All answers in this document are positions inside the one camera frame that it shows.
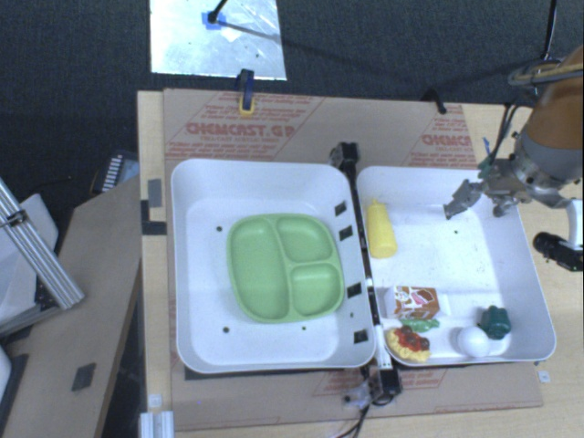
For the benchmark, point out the green divided plate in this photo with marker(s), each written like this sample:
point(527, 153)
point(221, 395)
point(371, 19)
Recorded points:
point(260, 267)

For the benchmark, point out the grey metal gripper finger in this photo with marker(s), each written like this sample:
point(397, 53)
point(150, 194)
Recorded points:
point(505, 204)
point(461, 199)

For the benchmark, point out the black cylinder on white bracket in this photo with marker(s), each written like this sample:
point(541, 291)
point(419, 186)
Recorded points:
point(554, 247)

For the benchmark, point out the thin black and white rod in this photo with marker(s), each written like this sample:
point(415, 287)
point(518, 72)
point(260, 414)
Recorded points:
point(362, 240)

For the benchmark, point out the white plastic tray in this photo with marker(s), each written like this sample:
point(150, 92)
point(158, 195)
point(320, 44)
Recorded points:
point(456, 267)
point(205, 263)

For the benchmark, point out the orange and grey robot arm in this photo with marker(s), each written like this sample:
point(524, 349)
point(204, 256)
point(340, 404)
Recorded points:
point(554, 107)

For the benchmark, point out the dark green toy pepper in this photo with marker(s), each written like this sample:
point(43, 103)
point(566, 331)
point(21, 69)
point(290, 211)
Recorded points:
point(495, 322)

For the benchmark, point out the yellow squeeze bottle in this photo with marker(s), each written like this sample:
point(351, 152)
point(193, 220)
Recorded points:
point(381, 233)

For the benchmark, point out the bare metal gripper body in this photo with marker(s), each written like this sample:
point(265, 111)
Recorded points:
point(524, 185)

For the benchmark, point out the white egg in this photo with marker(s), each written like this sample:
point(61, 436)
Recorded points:
point(473, 341)

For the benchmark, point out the toy spaghetti with meatballs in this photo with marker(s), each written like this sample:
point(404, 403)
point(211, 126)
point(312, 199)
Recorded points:
point(408, 345)

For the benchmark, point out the green toy pea pod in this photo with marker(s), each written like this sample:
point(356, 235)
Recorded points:
point(420, 324)

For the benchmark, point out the brown cardboard board red print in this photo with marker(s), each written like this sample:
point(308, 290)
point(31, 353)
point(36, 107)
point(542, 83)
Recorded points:
point(292, 121)

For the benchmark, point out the brown and white carton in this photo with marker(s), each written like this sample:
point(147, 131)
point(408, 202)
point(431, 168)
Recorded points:
point(415, 303)

